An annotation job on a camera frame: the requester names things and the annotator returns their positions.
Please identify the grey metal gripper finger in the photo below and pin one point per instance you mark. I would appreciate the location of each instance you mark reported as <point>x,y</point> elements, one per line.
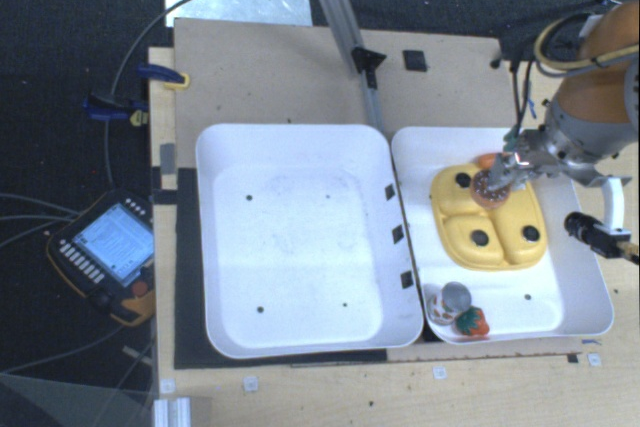
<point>498,172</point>
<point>519,177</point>

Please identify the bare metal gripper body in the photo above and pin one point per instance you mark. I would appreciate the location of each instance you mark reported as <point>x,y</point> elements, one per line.
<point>537,155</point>

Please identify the brown sprinkled doughnut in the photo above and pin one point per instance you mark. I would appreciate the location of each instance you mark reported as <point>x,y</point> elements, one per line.
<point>487,199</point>

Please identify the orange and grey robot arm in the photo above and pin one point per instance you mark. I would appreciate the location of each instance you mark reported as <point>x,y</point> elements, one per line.
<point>595,100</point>

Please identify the orange toy food piece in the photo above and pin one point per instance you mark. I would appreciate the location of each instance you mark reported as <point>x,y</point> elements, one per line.
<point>484,160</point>

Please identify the yellow divided plate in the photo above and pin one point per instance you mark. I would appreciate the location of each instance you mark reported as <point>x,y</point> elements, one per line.
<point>505,235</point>

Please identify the white plastic tray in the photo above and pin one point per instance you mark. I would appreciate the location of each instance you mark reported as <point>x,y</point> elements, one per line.
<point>500,295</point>
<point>300,240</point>

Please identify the black block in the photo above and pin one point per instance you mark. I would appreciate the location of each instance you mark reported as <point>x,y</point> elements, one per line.
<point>415,60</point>

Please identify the red and green toy strawberry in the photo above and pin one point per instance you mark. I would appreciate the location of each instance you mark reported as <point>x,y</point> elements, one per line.
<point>474,322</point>

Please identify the brown cardboard board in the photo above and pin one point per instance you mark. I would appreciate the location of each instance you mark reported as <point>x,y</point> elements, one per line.
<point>280,75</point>

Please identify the black cylinder on white bracket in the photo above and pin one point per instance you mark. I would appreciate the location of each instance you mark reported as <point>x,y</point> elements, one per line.
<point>614,202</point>

